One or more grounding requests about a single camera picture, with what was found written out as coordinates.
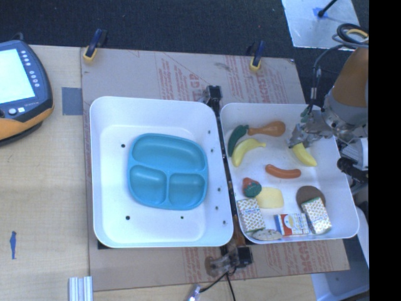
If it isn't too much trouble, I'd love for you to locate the white plastic tray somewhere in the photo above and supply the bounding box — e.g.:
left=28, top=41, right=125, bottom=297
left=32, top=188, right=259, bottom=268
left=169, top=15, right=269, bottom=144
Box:
left=219, top=102, right=360, bottom=245
left=89, top=95, right=235, bottom=249

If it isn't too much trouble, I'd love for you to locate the black cylinder on white bracket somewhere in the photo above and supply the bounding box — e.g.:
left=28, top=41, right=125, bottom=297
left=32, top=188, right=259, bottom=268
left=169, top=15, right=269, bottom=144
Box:
left=336, top=136, right=369, bottom=182

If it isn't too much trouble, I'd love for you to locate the yellow banana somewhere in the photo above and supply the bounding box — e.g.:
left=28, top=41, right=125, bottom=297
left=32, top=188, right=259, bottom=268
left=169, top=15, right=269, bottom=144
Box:
left=291, top=142, right=318, bottom=168
left=231, top=137, right=267, bottom=168

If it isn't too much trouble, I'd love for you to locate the red and green strawberry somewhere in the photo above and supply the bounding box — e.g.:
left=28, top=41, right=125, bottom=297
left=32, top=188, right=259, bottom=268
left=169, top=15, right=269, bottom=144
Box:
left=241, top=177, right=263, bottom=199

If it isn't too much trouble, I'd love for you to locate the white yellow patterned carton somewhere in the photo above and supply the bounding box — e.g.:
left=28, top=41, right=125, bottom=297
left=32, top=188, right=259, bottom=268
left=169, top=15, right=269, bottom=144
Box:
left=300, top=196, right=333, bottom=236
left=236, top=198, right=267, bottom=234

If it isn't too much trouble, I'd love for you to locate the black block with thin wires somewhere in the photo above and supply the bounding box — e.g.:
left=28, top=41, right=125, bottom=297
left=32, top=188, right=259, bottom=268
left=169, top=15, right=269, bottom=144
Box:
left=236, top=246, right=254, bottom=267
left=206, top=85, right=223, bottom=107

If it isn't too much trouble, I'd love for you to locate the brown round biscuit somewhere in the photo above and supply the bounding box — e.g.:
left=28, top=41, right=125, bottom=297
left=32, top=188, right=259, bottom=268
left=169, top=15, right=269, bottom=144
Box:
left=295, top=185, right=327, bottom=214

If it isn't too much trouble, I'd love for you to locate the pale speckled biscuit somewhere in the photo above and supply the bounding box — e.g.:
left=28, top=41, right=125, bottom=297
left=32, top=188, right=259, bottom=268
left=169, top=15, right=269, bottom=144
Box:
left=252, top=228, right=283, bottom=242

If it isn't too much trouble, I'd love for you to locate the green cucumber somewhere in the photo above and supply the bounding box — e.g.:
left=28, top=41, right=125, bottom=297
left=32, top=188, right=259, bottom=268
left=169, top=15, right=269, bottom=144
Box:
left=227, top=124, right=250, bottom=157

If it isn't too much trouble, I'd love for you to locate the brown cardboard board red print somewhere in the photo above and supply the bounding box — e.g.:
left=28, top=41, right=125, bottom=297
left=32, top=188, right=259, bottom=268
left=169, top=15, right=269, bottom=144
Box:
left=80, top=46, right=351, bottom=292

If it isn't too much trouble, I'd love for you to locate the blue divided plate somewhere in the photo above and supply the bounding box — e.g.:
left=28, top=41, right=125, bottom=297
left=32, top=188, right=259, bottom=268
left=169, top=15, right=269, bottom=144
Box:
left=127, top=132, right=209, bottom=211

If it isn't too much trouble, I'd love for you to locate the brown chicken drumstick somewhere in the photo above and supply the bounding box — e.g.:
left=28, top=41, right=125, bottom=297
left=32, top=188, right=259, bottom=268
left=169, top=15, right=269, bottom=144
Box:
left=247, top=120, right=287, bottom=138

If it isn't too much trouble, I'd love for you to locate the thin black and white rod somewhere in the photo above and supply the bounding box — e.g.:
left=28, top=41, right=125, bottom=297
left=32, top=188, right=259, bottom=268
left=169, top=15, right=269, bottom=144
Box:
left=214, top=103, right=240, bottom=248

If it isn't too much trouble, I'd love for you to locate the orange sausage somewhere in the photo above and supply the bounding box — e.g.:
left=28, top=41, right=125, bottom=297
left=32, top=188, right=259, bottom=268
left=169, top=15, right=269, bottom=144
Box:
left=264, top=163, right=302, bottom=180

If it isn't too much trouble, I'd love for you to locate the yellow lemon wedge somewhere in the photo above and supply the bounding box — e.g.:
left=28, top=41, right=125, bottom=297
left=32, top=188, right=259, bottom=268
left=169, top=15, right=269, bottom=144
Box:
left=254, top=186, right=285, bottom=209

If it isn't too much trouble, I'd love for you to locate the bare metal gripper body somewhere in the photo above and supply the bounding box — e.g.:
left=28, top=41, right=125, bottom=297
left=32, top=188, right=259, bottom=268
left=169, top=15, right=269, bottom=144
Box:
left=299, top=108, right=345, bottom=143

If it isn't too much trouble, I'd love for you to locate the red white blue carton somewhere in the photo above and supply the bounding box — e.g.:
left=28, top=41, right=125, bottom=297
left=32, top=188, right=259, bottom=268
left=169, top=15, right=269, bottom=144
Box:
left=273, top=212, right=311, bottom=238

